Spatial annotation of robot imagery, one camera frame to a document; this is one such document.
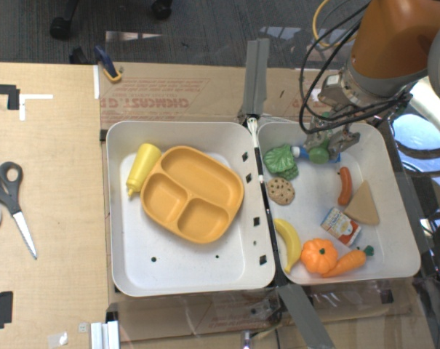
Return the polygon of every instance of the cookie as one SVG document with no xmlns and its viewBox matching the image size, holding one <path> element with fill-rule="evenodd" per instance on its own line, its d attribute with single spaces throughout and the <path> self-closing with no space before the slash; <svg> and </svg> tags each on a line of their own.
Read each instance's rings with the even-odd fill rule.
<svg viewBox="0 0 440 349">
<path fill-rule="evenodd" d="M 269 180 L 266 188 L 270 199 L 282 206 L 291 203 L 295 195 L 292 184 L 282 177 L 275 177 Z"/>
</svg>

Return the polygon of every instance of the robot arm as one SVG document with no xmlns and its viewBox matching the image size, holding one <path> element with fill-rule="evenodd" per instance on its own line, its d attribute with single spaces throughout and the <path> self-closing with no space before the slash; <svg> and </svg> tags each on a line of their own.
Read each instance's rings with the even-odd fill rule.
<svg viewBox="0 0 440 349">
<path fill-rule="evenodd" d="M 351 55 L 338 74 L 324 80 L 319 100 L 331 106 L 332 117 L 378 105 L 393 105 L 385 111 L 393 113 L 410 100 L 410 89 L 427 75 L 440 97 L 440 1 L 372 0 Z M 330 125 L 327 120 L 313 117 L 311 129 Z M 334 135 L 324 128 L 311 133 L 304 147 L 309 151 L 329 139 L 333 159 L 359 141 L 349 126 L 350 122 Z"/>
</svg>

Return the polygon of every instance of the carrot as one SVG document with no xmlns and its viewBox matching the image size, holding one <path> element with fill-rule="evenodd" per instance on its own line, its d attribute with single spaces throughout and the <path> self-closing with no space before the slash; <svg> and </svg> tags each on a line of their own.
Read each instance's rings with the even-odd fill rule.
<svg viewBox="0 0 440 349">
<path fill-rule="evenodd" d="M 336 266 L 325 274 L 322 274 L 324 278 L 330 276 L 339 276 L 346 271 L 360 268 L 367 261 L 367 256 L 373 255 L 373 247 L 367 246 L 363 251 L 360 249 L 353 249 L 349 253 L 342 256 L 336 263 Z"/>
<path fill-rule="evenodd" d="M 351 200 L 352 177 L 348 167 L 341 167 L 339 170 L 339 175 L 341 176 L 342 188 L 339 198 L 337 199 L 337 203 L 340 206 L 345 206 Z"/>
</svg>

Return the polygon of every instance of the chair wheel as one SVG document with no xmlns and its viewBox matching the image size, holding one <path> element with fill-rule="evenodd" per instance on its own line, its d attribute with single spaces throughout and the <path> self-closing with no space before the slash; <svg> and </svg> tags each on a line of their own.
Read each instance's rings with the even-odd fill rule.
<svg viewBox="0 0 440 349">
<path fill-rule="evenodd" d="M 55 39 L 67 39 L 71 36 L 71 22 L 61 17 L 53 19 L 50 26 L 50 35 Z"/>
<path fill-rule="evenodd" d="M 165 0 L 156 0 L 151 9 L 157 20 L 165 20 L 171 15 L 171 7 Z"/>
</svg>

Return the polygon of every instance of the yellow cable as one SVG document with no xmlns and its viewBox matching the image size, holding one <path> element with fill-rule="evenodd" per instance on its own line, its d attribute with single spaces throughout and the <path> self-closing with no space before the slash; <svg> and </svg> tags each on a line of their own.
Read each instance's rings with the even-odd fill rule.
<svg viewBox="0 0 440 349">
<path fill-rule="evenodd" d="M 323 7 L 328 3 L 328 1 L 330 0 L 323 0 L 323 2 L 319 5 L 319 7 L 316 9 L 315 14 L 313 15 L 313 20 L 312 20 L 312 31 L 313 31 L 313 37 L 315 38 L 315 40 L 319 40 L 319 35 L 318 32 L 316 30 L 316 19 L 318 18 L 320 11 L 323 9 Z M 322 47 L 330 47 L 330 44 L 324 43 L 323 41 L 321 41 L 319 43 Z"/>
</svg>

